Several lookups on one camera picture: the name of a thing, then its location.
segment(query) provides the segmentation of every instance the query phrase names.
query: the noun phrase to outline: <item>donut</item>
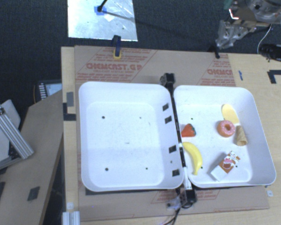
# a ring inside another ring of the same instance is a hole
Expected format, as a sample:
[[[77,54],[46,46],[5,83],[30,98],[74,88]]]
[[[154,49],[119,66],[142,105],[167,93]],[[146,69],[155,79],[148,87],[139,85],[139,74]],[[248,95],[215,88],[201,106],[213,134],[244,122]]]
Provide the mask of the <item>donut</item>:
[[[228,120],[223,120],[217,125],[217,131],[223,137],[230,137],[235,133],[235,126]]]

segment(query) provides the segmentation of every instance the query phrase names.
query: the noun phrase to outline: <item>banana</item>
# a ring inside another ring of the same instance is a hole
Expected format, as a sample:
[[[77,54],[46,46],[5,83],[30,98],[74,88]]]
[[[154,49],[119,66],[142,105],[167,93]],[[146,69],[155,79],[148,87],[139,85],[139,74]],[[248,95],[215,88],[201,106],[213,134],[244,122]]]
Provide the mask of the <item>banana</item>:
[[[192,157],[192,164],[194,167],[193,174],[198,175],[198,170],[201,168],[203,164],[202,155],[199,149],[190,142],[183,142],[182,143],[184,149],[191,155]]]

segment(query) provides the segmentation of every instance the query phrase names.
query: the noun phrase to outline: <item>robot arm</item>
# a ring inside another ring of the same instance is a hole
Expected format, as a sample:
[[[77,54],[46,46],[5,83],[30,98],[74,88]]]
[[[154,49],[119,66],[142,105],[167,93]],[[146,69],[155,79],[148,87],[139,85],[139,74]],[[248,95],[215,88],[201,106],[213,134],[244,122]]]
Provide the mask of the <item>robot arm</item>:
[[[220,49],[233,46],[256,28],[281,24],[281,0],[231,0],[230,18],[220,21],[216,44]],[[281,61],[281,45],[261,45],[261,55]]]

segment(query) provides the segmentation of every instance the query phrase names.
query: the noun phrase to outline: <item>white tray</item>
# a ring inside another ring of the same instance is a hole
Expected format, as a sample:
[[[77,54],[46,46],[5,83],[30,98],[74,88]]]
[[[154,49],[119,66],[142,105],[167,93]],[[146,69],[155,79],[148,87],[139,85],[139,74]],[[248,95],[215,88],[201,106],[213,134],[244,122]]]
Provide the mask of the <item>white tray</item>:
[[[163,86],[87,82],[79,89],[79,103],[85,187],[113,191],[181,185],[171,98]]]
[[[192,174],[192,161],[185,153],[188,176],[191,182],[201,188],[269,185],[275,181],[276,171],[259,119],[252,94],[243,88],[179,86],[174,91],[177,115],[180,125],[191,123],[197,134],[182,138],[200,150],[203,168],[198,175]],[[221,137],[216,125],[223,120],[221,107],[230,104],[235,109],[240,124],[248,139],[246,146],[234,143],[234,136]],[[221,181],[216,181],[210,172],[230,152],[234,151],[241,160],[237,167]]]

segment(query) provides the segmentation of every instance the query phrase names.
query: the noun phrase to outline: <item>metal sheet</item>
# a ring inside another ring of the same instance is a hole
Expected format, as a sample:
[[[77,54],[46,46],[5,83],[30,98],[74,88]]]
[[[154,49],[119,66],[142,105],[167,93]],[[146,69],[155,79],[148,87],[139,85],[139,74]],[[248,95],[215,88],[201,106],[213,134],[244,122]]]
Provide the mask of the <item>metal sheet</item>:
[[[68,36],[137,41],[132,0],[108,0],[103,12],[96,8],[103,0],[68,0]]]

